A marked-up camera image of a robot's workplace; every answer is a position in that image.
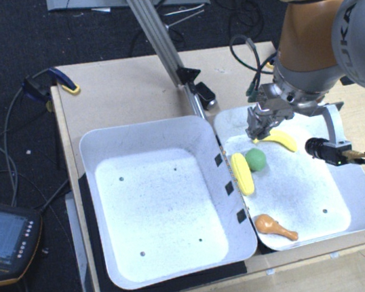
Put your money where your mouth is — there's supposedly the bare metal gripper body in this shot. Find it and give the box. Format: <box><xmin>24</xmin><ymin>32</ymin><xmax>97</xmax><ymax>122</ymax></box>
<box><xmin>244</xmin><ymin>78</ymin><xmax>307</xmax><ymax>128</ymax></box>

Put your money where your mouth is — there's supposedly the yellow banana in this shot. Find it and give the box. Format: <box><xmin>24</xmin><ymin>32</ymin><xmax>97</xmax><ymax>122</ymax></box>
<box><xmin>251</xmin><ymin>126</ymin><xmax>299</xmax><ymax>160</ymax></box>

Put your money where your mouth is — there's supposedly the green ball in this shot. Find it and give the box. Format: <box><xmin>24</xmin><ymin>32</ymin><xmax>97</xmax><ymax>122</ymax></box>
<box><xmin>243</xmin><ymin>146</ymin><xmax>269</xmax><ymax>174</ymax></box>

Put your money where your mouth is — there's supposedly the yellow corn cob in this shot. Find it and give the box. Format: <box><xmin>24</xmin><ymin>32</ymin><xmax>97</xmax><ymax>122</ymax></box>
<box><xmin>229</xmin><ymin>151</ymin><xmax>257</xmax><ymax>199</ymax></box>

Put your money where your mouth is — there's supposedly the black block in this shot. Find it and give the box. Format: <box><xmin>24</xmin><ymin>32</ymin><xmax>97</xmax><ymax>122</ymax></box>
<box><xmin>194</xmin><ymin>79</ymin><xmax>219</xmax><ymax>112</ymax></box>

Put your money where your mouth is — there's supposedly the white plastic tray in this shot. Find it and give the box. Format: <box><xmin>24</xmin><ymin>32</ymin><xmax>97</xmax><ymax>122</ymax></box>
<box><xmin>211</xmin><ymin>87</ymin><xmax>365</xmax><ymax>259</ymax></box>
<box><xmin>76</xmin><ymin>107</ymin><xmax>263</xmax><ymax>292</ymax></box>

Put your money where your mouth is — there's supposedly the orange chicken drumstick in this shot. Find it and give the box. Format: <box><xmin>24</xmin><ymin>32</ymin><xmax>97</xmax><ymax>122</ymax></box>
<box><xmin>252</xmin><ymin>208</ymin><xmax>301</xmax><ymax>247</ymax></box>

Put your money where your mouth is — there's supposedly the pale wood board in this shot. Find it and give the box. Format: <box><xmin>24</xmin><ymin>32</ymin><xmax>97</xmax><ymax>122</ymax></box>
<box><xmin>47</xmin><ymin>21</ymin><xmax>365</xmax><ymax>292</ymax></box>

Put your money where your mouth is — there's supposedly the black cylinder on white bracket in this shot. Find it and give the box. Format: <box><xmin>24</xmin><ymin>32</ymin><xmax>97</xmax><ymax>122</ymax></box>
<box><xmin>298</xmin><ymin>100</ymin><xmax>356</xmax><ymax>171</ymax></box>

